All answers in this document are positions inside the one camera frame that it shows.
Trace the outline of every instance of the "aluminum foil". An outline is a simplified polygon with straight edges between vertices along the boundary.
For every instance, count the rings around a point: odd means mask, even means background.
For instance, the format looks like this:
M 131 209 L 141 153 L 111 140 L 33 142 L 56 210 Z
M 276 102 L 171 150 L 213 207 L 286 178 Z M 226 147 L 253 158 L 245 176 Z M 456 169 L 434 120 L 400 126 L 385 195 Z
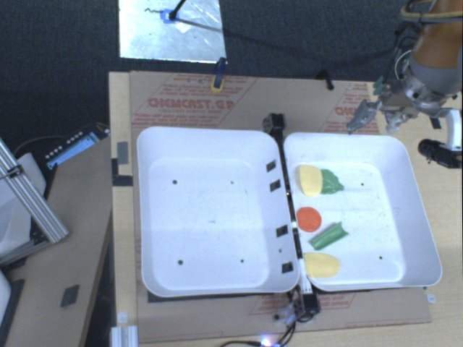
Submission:
M 166 13 L 179 1 L 119 0 L 120 56 L 200 63 L 226 58 L 218 0 L 187 0 L 169 21 Z

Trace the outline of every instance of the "black cable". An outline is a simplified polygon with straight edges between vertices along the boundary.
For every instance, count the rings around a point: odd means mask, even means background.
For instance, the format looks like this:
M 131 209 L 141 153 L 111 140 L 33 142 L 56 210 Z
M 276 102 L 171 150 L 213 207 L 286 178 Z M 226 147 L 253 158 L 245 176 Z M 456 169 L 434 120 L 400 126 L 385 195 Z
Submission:
M 229 342 L 226 342 L 226 343 L 222 344 L 220 347 L 230 346 L 232 344 L 244 344 L 246 346 L 254 346 L 254 347 L 261 347 L 262 346 L 262 343 L 255 342 L 253 340 L 231 340 Z
M 13 152 L 13 155 L 16 156 L 16 154 L 21 150 L 23 149 L 23 147 L 25 147 L 26 145 L 32 143 L 32 142 L 40 142 L 42 140 L 56 140 L 56 139 L 62 139 L 64 136 L 63 135 L 50 135 L 50 136 L 40 136 L 40 137 L 34 137 L 33 139 L 29 139 L 29 140 L 26 140 L 25 142 L 23 142 L 22 144 L 20 144 L 19 147 L 17 147 L 14 152 Z
M 417 2 L 420 2 L 420 1 L 424 1 L 424 0 L 409 0 L 407 1 L 407 3 L 405 4 L 405 11 L 407 13 L 411 13 L 412 12 L 412 8 L 415 6 L 415 4 Z
M 301 322 L 302 324 L 304 324 L 305 322 L 311 321 L 311 319 L 313 319 L 313 317 L 314 317 L 313 314 L 309 314 L 308 316 L 305 316 L 305 314 L 304 314 L 299 319 L 297 319 L 297 322 Z
M 403 45 L 404 41 L 407 40 L 407 39 L 415 39 L 416 40 L 415 37 L 408 35 L 408 36 L 403 37 L 399 41 L 400 36 L 406 30 L 411 30 L 416 34 L 420 33 L 419 27 L 416 26 L 416 24 L 410 23 L 410 22 L 401 23 L 399 25 L 399 27 L 397 28 L 397 30 L 394 31 L 394 35 L 396 36 L 396 38 L 394 39 L 394 52 L 393 52 L 392 58 L 391 58 L 391 60 L 390 60 L 390 62 L 388 64 L 388 66 L 386 67 L 386 70 L 383 73 L 383 83 L 385 83 L 386 80 L 389 78 L 389 75 L 391 74 L 392 69 L 394 68 L 394 63 L 396 62 L 397 54 L 399 53 L 399 50 L 402 49 L 402 45 Z
M 296 331 L 296 322 L 293 322 L 291 326 L 288 328 L 288 330 L 278 340 L 278 342 L 276 342 L 277 345 L 282 346 L 282 347 L 286 346 L 292 339 L 292 336 L 294 335 L 295 331 Z

